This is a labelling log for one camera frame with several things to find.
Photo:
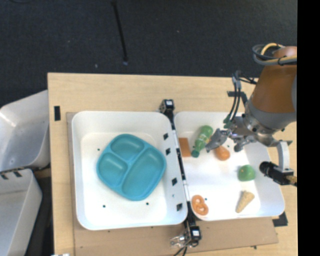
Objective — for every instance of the white plastic tray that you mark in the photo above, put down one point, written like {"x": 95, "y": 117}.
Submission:
{"x": 220, "y": 180}
{"x": 95, "y": 217}

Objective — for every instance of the blue divided plate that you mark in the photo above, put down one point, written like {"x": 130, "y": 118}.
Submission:
{"x": 140, "y": 175}

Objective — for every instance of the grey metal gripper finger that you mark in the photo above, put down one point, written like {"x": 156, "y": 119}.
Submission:
{"x": 217, "y": 140}
{"x": 240, "y": 145}

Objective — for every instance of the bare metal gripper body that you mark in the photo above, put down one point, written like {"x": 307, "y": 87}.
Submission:
{"x": 252, "y": 130}

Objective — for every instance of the orange toy pretzel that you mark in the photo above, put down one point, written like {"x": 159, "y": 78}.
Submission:
{"x": 200, "y": 205}

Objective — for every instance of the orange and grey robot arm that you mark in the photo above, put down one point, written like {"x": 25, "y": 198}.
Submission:
{"x": 273, "y": 92}

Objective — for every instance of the beige ice cream cone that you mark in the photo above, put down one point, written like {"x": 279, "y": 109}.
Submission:
{"x": 244, "y": 201}

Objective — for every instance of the green plastic bottle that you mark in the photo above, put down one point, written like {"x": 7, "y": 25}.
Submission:
{"x": 201, "y": 142}

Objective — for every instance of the orange round toy fruit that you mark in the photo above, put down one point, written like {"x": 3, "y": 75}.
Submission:
{"x": 223, "y": 153}

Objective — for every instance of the black cylinder on white bracket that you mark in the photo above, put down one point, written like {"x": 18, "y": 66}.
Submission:
{"x": 273, "y": 172}

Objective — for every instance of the orange rectangular slice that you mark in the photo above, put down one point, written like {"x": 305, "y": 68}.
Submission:
{"x": 185, "y": 147}

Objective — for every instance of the green toy pepper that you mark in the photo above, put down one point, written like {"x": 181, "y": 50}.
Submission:
{"x": 246, "y": 173}

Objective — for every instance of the thin black and white rod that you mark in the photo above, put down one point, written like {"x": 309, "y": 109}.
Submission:
{"x": 180, "y": 162}

